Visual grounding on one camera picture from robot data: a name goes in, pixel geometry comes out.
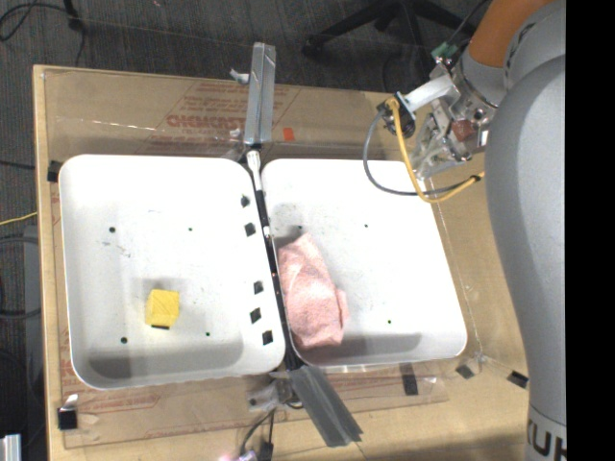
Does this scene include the black office chair base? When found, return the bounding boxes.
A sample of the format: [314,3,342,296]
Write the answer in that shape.
[301,0,497,60]

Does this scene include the black cylinder on white bracket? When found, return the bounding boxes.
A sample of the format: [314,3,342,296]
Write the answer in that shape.
[376,76,455,139]

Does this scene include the yellow cube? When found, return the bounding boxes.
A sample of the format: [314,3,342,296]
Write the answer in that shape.
[144,288,182,330]

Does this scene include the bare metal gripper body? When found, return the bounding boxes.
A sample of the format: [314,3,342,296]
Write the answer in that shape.
[430,62,499,153]

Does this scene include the white plastic tray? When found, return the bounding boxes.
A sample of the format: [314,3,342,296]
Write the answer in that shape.
[57,154,287,392]
[258,158,469,370]

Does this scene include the pink cloth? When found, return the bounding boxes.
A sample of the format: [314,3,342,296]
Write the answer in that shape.
[276,231,351,352]

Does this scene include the thin black and white rod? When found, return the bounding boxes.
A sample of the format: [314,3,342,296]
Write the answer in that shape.
[246,150,306,373]

